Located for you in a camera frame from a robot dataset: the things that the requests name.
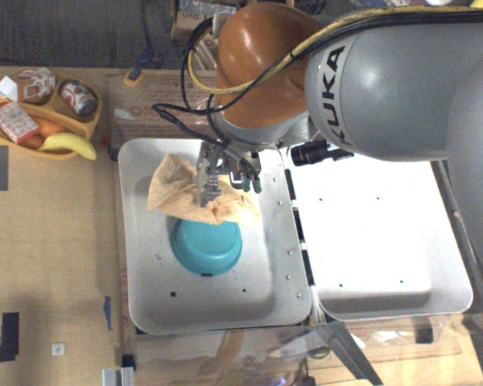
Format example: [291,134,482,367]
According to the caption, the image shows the small white carton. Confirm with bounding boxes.
[0,75,19,102]

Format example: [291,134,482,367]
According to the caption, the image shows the white plastic tray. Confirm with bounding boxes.
[283,150,474,322]
[117,138,313,336]

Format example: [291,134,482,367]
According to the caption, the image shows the red and white packet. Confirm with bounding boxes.
[0,101,41,145]

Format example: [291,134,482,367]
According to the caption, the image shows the orange carrot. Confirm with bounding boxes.
[31,117,68,138]

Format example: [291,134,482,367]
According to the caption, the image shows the teal bowl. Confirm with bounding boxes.
[170,218,244,277]

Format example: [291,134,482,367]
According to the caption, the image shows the black cylinder on white bracket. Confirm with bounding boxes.
[289,138,355,167]

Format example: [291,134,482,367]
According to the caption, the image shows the yellow banana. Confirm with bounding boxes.
[37,132,98,162]

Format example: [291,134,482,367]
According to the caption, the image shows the red sausage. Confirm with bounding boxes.
[19,133,46,150]

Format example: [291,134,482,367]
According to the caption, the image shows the red and white can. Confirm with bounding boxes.
[59,80,99,118]

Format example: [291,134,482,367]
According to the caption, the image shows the brown and white carton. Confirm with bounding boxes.
[10,67,57,105]

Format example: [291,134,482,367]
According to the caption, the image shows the yellow cloth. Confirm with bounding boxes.
[146,153,262,226]

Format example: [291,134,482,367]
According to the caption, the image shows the orange divided plate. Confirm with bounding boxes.
[0,68,103,162]

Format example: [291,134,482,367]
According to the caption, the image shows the thin black and white rod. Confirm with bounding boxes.
[284,168,327,326]

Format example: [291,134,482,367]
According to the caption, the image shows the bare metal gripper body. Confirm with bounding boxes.
[196,139,263,189]

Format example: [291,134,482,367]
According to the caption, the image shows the brown cardboard board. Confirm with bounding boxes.
[105,69,464,377]

